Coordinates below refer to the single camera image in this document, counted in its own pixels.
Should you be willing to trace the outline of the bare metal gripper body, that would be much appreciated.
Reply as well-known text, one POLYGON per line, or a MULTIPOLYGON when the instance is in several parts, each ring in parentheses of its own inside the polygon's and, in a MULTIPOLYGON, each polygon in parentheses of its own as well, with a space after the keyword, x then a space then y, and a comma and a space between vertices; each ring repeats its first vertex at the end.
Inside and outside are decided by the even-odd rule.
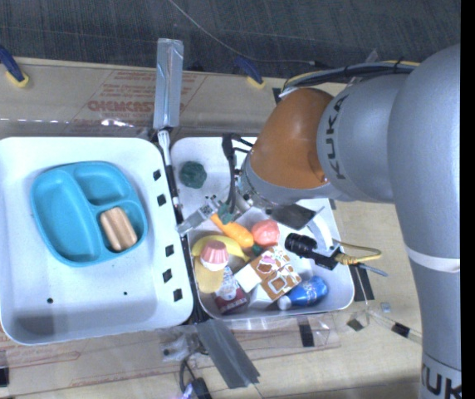
POLYGON ((259 209, 266 215, 272 214, 272 203, 257 192, 250 184, 239 183, 237 192, 251 208, 259 209))

